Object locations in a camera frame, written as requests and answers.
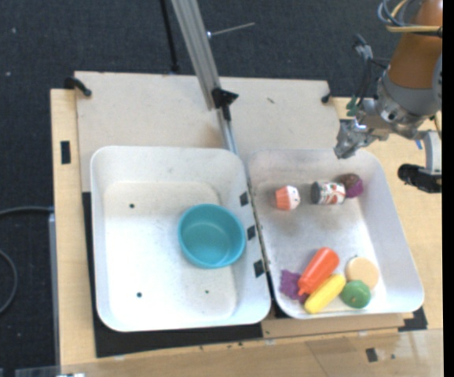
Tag orange toy bottle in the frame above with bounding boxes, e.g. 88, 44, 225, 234
297, 247, 341, 296

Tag beige toy biscuit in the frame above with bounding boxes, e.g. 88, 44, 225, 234
344, 256, 381, 291

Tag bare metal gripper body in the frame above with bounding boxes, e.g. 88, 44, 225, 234
353, 97, 425, 141

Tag purple toy grapes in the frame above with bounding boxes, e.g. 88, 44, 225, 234
279, 269, 309, 305

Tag green round toy food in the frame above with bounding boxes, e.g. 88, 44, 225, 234
339, 279, 372, 310

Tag white plastic tray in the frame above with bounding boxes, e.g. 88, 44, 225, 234
247, 148, 426, 320
90, 145, 273, 333

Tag purple and brown toy food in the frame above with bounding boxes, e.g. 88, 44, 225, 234
339, 173, 364, 199

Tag blue bowl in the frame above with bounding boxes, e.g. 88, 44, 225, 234
177, 203, 247, 270

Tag pale flat board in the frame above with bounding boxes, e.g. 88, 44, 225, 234
73, 71, 415, 339

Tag small white and red can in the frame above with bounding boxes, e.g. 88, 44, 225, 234
309, 180, 347, 206

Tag thin black and white rod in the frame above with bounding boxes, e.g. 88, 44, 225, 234
245, 163, 273, 279

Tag black cylinder on white bracket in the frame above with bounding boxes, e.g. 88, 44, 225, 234
397, 130, 444, 194

